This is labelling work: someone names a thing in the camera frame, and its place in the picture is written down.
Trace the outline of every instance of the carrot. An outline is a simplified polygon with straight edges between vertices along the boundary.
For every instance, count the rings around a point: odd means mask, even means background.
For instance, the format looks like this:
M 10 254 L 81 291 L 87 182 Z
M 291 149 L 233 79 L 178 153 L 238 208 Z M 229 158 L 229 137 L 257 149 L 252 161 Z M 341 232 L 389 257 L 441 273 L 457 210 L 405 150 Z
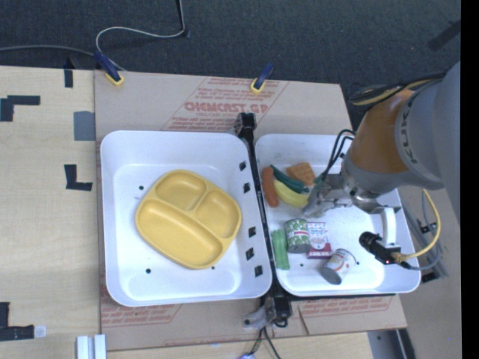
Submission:
M 263 193 L 266 198 L 266 202 L 271 207 L 277 207 L 279 205 L 279 199 L 275 193 L 275 186 L 273 184 L 275 176 L 274 170 L 268 166 L 261 172 L 261 179 L 263 180 Z

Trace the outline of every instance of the yellow plate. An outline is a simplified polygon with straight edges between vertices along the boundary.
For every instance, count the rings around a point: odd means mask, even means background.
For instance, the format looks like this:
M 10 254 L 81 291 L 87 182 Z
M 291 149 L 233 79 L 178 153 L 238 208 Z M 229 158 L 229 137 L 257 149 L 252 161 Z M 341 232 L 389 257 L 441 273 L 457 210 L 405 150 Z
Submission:
M 241 209 L 225 191 L 191 171 L 171 171 L 141 200 L 140 235 L 158 252 L 190 269 L 219 261 L 236 237 Z

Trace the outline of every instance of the tin can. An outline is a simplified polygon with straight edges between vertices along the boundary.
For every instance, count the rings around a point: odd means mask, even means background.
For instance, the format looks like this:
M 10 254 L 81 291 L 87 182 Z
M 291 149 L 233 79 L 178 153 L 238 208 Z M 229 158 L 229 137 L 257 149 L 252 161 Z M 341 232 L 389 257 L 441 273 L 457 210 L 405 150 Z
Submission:
M 308 234 L 308 222 L 305 219 L 294 218 L 284 223 L 286 232 L 287 252 L 300 254 L 311 249 Z
M 355 265 L 355 257 L 348 250 L 339 248 L 320 269 L 320 273 L 331 284 L 341 284 L 346 274 Z

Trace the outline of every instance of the green can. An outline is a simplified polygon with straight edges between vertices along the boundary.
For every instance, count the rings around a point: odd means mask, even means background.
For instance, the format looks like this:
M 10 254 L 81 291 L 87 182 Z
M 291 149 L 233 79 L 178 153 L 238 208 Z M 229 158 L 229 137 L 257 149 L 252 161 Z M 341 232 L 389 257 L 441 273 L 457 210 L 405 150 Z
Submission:
M 287 252 L 293 254 L 308 253 L 311 242 L 308 234 L 308 222 L 302 218 L 294 218 L 284 222 Z

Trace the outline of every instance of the cardboard sheet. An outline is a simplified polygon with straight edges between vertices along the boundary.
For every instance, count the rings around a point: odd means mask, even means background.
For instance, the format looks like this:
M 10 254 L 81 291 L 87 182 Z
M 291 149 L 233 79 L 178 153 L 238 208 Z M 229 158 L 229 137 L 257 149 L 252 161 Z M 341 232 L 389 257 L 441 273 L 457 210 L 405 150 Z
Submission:
M 330 134 L 350 128 L 338 85 L 267 81 L 256 96 L 251 80 L 204 76 L 123 73 L 117 88 L 95 72 L 95 115 L 100 253 L 103 251 L 100 143 L 115 130 L 227 132 L 240 112 L 255 113 L 256 139 L 269 133 Z M 217 301 L 128 308 L 116 304 L 101 286 L 101 325 L 109 350 L 253 340 L 255 330 L 242 317 L 259 300 Z M 406 327 L 399 298 L 294 301 L 286 328 L 274 337 L 298 337 Z

